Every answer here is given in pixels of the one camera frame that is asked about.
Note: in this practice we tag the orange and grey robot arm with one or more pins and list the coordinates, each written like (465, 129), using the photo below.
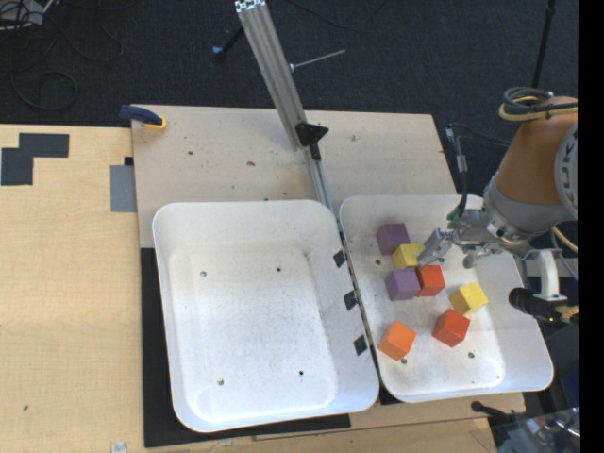
(531, 168)

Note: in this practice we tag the pale wood board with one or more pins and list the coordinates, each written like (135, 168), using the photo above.
(226, 158)

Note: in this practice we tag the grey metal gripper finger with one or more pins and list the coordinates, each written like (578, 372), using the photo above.
(475, 256)
(434, 247)

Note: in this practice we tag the purple cube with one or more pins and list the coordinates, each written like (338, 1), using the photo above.
(391, 238)
(402, 285)

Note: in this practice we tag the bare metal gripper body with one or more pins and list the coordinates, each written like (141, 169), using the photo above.
(476, 231)

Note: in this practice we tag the black cylinder on white bracket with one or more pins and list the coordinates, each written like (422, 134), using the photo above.
(542, 272)

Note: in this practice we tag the yellow cube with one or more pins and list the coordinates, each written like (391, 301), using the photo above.
(405, 256)
(468, 298)

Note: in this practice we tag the orange cube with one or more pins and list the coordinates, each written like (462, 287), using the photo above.
(396, 340)

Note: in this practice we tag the red cube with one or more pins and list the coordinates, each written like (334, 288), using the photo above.
(450, 327)
(430, 281)

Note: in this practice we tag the white plastic tray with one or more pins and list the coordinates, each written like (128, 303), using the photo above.
(439, 371)
(250, 319)

